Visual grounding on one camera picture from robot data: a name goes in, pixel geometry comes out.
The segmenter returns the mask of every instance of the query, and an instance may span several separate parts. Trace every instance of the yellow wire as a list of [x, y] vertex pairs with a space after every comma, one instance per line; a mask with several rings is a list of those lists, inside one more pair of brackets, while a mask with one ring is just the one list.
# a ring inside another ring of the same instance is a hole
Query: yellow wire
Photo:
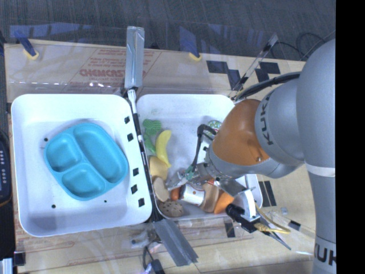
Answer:
[[262, 215], [266, 220], [268, 220], [270, 223], [274, 224], [276, 227], [279, 227], [281, 229], [277, 229], [277, 228], [270, 228], [270, 227], [267, 227], [266, 225], [262, 224], [262, 223], [256, 223], [255, 224], [255, 227], [259, 230], [259, 231], [269, 231], [269, 232], [278, 232], [278, 233], [284, 233], [284, 234], [288, 234], [290, 233], [290, 229], [288, 228], [285, 228], [283, 226], [281, 226], [280, 224], [277, 224], [274, 220], [268, 218], [266, 216], [265, 213], [263, 213], [261, 211], [260, 208], [258, 208], [257, 206], [257, 203], [255, 203], [255, 206], [256, 206], [256, 210], [258, 211], [258, 213], [260, 215]]

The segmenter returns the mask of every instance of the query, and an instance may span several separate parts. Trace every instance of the white plastic object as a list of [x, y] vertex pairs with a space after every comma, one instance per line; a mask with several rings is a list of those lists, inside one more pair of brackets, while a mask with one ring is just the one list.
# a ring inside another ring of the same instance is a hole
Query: white plastic object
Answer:
[[[223, 122], [233, 107], [234, 103], [227, 96], [217, 94], [148, 94], [137, 100], [140, 123], [146, 119], [159, 120], [163, 130], [172, 132], [167, 144], [167, 155], [171, 163], [168, 178], [180, 170], [187, 169], [192, 164], [197, 146], [198, 126], [207, 124], [211, 120]], [[198, 163], [204, 161], [206, 152], [203, 149], [208, 145], [209, 141], [203, 137]], [[257, 176], [250, 174], [247, 175], [247, 178], [242, 176], [237, 181], [243, 186], [253, 189], [252, 194], [260, 207], [262, 195]], [[182, 200], [178, 200], [178, 202], [184, 207], [184, 214], [171, 219], [189, 220], [226, 215], [226, 213], [206, 213], [193, 204]], [[237, 198], [235, 202], [243, 205], [241, 198]]]
[[[33, 236], [134, 225], [151, 215], [152, 203], [128, 102], [117, 95], [26, 94], [11, 105], [19, 219]], [[122, 149], [127, 177], [92, 200], [76, 200], [46, 166], [47, 139], [78, 123], [95, 123]]]

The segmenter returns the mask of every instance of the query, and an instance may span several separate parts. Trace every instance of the blue divided plate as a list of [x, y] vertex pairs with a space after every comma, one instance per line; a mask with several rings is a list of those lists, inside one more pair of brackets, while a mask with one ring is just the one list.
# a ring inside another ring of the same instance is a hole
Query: blue divided plate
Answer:
[[82, 123], [57, 134], [44, 149], [46, 164], [73, 198], [90, 200], [118, 185], [128, 174], [125, 154], [97, 124]]

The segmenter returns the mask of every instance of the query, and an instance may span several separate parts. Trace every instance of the banana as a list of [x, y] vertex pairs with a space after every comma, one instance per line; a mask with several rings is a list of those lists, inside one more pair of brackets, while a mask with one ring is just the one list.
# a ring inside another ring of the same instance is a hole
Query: banana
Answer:
[[156, 139], [156, 155], [160, 160], [166, 163], [167, 167], [171, 166], [166, 151], [166, 146], [170, 140], [170, 137], [171, 137], [171, 130], [165, 130], [162, 131]]

